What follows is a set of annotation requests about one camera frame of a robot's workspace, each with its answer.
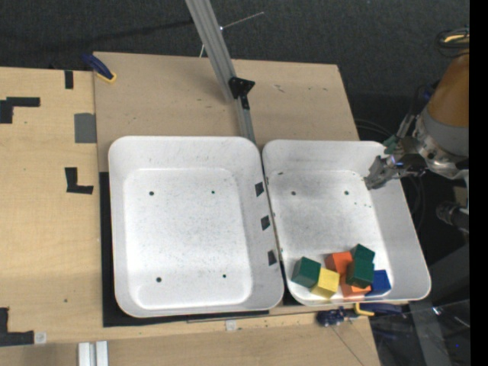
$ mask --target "toy block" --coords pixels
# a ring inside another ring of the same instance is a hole
[[[351,263],[352,255],[350,251],[331,253],[326,258],[326,267],[329,270],[338,272],[340,275],[345,275],[348,265]]]
[[[332,297],[339,289],[340,277],[338,272],[321,268],[319,280],[311,289],[312,294],[325,298]]]
[[[356,258],[348,266],[345,283],[364,289],[373,283],[374,264],[368,260]]]
[[[372,262],[374,259],[374,252],[371,251],[369,248],[366,248],[362,244],[357,244],[356,247],[351,249],[351,255],[353,259],[362,259],[362,260],[368,260],[369,262]]]
[[[320,269],[319,262],[303,257],[295,263],[291,280],[296,284],[312,287],[319,280]]]
[[[374,272],[373,283],[371,284],[371,291],[366,294],[366,297],[380,296],[391,290],[390,279],[386,270],[376,270]]]
[[[366,287],[365,289],[361,289],[360,287],[351,286],[350,284],[345,283],[345,275],[341,276],[340,280],[341,289],[342,289],[342,296],[346,298],[362,298],[366,293],[371,291],[371,286]]]

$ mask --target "gray tape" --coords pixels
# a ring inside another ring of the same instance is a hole
[[[97,125],[94,114],[75,114],[75,143],[97,143]]]

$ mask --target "black tape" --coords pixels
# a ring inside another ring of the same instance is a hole
[[[7,101],[0,101],[0,124],[11,124],[14,108]]]
[[[0,124],[11,124],[14,107],[39,107],[40,98],[10,98],[0,101]]]
[[[0,347],[8,345],[32,345],[34,343],[34,331],[9,332],[8,308],[0,308]]]
[[[73,80],[73,71],[72,70],[65,70],[64,71],[64,88],[66,89],[73,89],[75,86]]]
[[[11,98],[7,97],[7,103],[12,107],[39,107],[40,98]]]
[[[265,192],[265,186],[262,184],[262,181],[260,181],[258,184],[254,185],[256,189],[256,197],[261,195],[263,192]]]
[[[261,218],[261,228],[263,230],[267,230],[269,226],[271,225],[271,221],[269,220],[269,216]]]
[[[97,126],[94,114],[75,114],[75,143],[97,143]]]
[[[277,262],[275,252],[273,250],[268,251],[268,265],[273,265]]]
[[[74,192],[76,194],[91,194],[93,193],[93,186],[78,186],[78,169],[74,167],[64,168],[66,173],[66,182],[68,187],[66,192]]]

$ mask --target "orange block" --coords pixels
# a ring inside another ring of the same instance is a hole
[[[351,286],[345,283],[345,275],[341,276],[341,289],[344,298],[362,298],[366,293],[371,291],[371,286],[361,289],[360,287]]]
[[[349,263],[352,263],[350,251],[335,252],[326,257],[326,267],[329,270],[338,272],[341,276],[347,273]]]

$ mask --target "blue block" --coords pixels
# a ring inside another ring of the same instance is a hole
[[[386,270],[375,270],[373,283],[371,284],[371,291],[366,294],[366,297],[380,296],[391,290],[390,280]]]

